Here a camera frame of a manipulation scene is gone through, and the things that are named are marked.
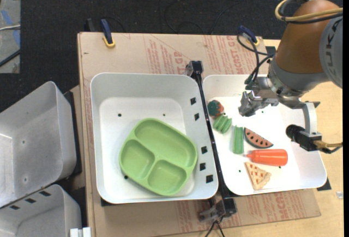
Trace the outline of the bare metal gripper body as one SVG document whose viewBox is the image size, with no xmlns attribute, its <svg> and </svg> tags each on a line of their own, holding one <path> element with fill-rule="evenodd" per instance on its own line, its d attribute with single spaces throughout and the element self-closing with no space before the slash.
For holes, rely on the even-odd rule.
<svg viewBox="0 0 349 237">
<path fill-rule="evenodd" d="M 258 76 L 256 79 L 246 82 L 246 92 L 251 100 L 277 98 L 279 104 L 289 108 L 297 107 L 300 98 L 304 95 L 304 91 L 294 90 L 284 85 L 278 78 L 269 78 L 268 76 Z"/>
</svg>

